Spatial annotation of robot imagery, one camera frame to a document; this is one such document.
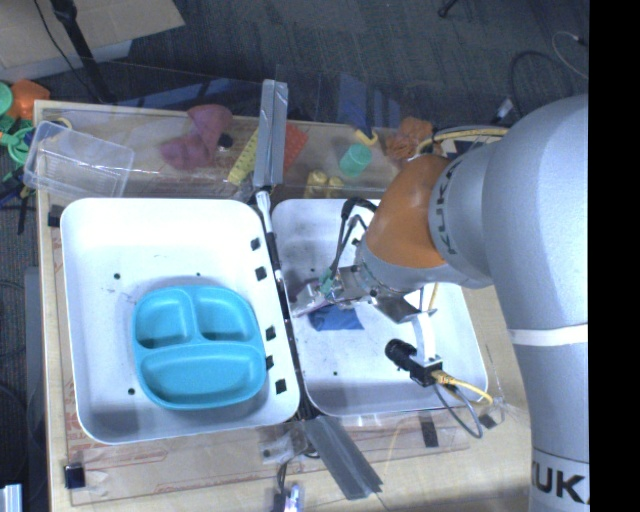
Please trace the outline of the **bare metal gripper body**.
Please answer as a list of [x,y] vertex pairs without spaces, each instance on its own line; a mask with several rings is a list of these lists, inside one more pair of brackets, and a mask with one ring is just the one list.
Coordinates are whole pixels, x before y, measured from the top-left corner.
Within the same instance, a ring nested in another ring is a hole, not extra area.
[[325,298],[331,304],[351,306],[355,303],[376,305],[384,300],[400,298],[384,286],[362,265],[339,267],[331,279]]

